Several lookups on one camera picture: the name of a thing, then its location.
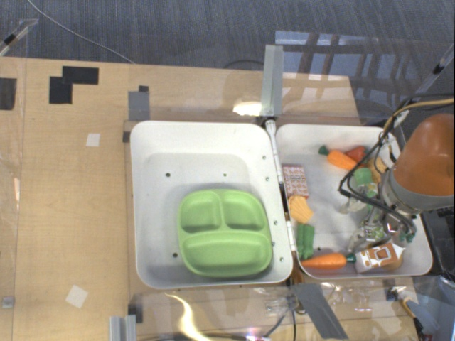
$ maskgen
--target green plate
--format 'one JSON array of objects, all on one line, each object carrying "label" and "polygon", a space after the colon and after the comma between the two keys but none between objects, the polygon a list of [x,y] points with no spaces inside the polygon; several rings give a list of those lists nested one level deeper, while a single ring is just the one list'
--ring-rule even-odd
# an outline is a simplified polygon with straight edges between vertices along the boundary
[{"label": "green plate", "polygon": [[262,203],[239,190],[200,190],[178,209],[185,265],[200,276],[234,278],[265,270],[272,239]]}]

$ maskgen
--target tape square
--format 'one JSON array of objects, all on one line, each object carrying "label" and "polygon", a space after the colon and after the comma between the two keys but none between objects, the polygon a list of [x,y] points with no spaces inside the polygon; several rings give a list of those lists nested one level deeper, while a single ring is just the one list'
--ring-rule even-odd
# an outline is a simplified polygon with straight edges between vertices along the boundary
[{"label": "tape square", "polygon": [[66,297],[66,301],[77,308],[81,308],[84,305],[87,296],[88,296],[87,291],[84,291],[82,288],[78,286],[73,286],[68,296]]},{"label": "tape square", "polygon": [[100,146],[101,134],[88,134],[85,146]]}]

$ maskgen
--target white wire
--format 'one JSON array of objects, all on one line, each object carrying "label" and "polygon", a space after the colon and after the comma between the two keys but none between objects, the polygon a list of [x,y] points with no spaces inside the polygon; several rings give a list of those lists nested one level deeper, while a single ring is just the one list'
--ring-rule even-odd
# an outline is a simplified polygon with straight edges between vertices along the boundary
[{"label": "white wire", "polygon": [[91,43],[91,44],[94,44],[94,45],[97,45],[98,47],[102,48],[102,49],[105,49],[105,50],[108,50],[109,52],[111,53],[114,53],[115,55],[118,55],[120,58],[123,58],[124,60],[126,60],[127,62],[130,62],[132,64],[134,64],[134,62],[132,60],[130,60],[129,58],[125,57],[124,55],[116,52],[115,50],[111,49],[111,48],[108,48],[106,47],[105,45],[103,44],[100,44],[100,43],[97,43],[89,38],[86,38],[82,35],[80,35],[79,33],[76,33],[75,31],[72,31],[71,29],[69,29],[68,27],[64,26],[63,24],[59,23],[58,21],[56,21],[54,18],[51,18],[49,15],[47,15],[46,13],[44,13],[43,11],[41,11],[31,0],[27,0],[27,2],[32,5],[32,7],[39,13],[41,14],[42,16],[44,16],[45,18],[49,19],[50,21],[52,21],[55,25],[57,26],[60,26],[62,29],[66,30],[68,33],[71,33],[73,34],[74,36],[77,36],[78,38],[81,38],[85,41],[87,41],[88,43]]}]

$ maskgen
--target yellow cable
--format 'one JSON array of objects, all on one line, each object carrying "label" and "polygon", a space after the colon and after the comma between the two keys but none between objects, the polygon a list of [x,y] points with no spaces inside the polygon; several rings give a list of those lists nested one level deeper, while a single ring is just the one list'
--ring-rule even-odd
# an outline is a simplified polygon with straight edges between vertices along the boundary
[{"label": "yellow cable", "polygon": [[437,106],[437,105],[445,105],[445,104],[453,104],[454,99],[440,99],[436,101],[425,101],[425,102],[416,102],[415,104],[407,105],[405,107],[402,107],[401,109],[398,109],[396,112],[393,113],[391,117],[385,122],[384,125],[384,132],[389,128],[391,125],[393,119],[403,111],[409,110],[409,109],[414,109],[415,107],[423,107],[423,106]]}]

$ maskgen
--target gray tape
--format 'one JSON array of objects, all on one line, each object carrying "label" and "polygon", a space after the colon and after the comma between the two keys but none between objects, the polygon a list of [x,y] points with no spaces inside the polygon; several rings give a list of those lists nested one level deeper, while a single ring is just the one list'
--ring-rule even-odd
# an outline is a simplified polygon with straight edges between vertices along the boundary
[{"label": "gray tape", "polygon": [[348,336],[341,327],[338,318],[324,298],[320,285],[314,283],[296,284],[292,287],[292,290],[322,338],[348,340]]},{"label": "gray tape", "polygon": [[150,96],[148,92],[128,92],[128,120],[150,120]]}]

